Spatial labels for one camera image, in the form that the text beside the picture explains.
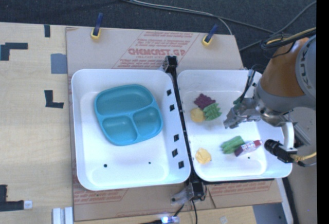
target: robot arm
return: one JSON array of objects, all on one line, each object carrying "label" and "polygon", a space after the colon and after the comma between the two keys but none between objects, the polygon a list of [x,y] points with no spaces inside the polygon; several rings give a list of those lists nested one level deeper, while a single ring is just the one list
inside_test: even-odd
[{"label": "robot arm", "polygon": [[[242,122],[261,119],[272,126],[281,126],[284,143],[267,140],[265,148],[283,162],[293,162],[291,154],[297,152],[293,147],[294,128],[283,115],[296,107],[316,109],[316,29],[287,39],[271,38],[263,46],[279,48],[257,85],[253,84],[255,70],[250,70],[245,91],[234,101],[224,126],[235,128]],[[253,97],[245,98],[250,86],[254,86]]]}]

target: blue divided plate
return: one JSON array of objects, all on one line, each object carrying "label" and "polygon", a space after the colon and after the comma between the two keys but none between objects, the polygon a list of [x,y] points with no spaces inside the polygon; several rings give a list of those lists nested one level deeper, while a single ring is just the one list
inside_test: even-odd
[{"label": "blue divided plate", "polygon": [[145,141],[162,130],[159,106],[144,86],[123,85],[102,91],[94,104],[102,131],[114,145]]}]

